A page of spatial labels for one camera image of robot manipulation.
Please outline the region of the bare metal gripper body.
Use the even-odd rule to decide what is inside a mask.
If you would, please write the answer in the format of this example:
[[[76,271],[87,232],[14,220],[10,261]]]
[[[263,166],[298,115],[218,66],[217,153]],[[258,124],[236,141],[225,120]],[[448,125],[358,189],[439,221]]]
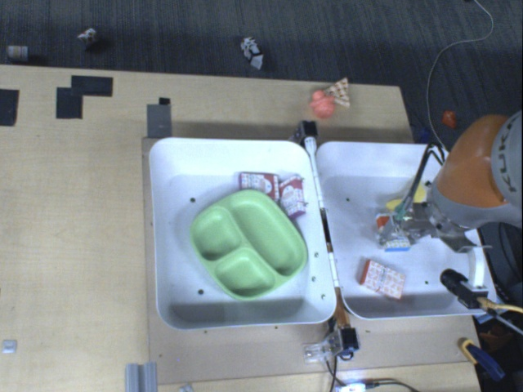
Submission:
[[[466,247],[470,247],[470,239],[465,235],[466,230],[443,216],[432,203],[414,203],[409,216],[408,228],[423,227],[424,237],[438,238],[454,252],[462,252]]]

